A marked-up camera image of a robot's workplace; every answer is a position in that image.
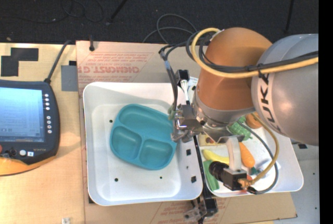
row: blue plate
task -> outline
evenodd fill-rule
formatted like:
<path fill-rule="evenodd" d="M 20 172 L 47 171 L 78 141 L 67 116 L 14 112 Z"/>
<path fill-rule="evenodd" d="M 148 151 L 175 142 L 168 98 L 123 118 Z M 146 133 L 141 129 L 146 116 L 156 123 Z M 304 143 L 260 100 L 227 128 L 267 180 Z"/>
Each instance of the blue plate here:
<path fill-rule="evenodd" d="M 166 167 L 177 143 L 171 140 L 172 121 L 160 111 L 140 104 L 124 106 L 110 136 L 112 152 L 137 166 L 157 170 Z"/>

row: black floor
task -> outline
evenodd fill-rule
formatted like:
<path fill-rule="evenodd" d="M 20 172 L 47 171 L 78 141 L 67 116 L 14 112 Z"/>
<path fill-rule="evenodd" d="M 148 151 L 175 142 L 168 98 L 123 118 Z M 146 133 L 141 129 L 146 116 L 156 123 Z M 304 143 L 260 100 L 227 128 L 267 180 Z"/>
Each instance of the black floor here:
<path fill-rule="evenodd" d="M 318 33 L 319 0 L 294 0 L 288 33 L 291 0 L 128 0 L 111 22 L 122 1 L 0 0 L 0 42 L 61 44 L 92 35 L 95 41 L 179 43 L 209 27 L 245 27 L 272 42 Z M 162 37 L 152 33 L 157 27 Z"/>

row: button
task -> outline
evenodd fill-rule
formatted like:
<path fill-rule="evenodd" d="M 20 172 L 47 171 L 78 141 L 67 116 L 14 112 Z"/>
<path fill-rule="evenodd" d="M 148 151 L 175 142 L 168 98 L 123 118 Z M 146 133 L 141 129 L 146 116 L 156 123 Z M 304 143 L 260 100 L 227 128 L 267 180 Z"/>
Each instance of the button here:
<path fill-rule="evenodd" d="M 24 150 L 24 149 L 20 150 L 19 153 L 20 153 L 20 156 L 26 156 L 26 154 L 27 154 L 26 150 Z"/>

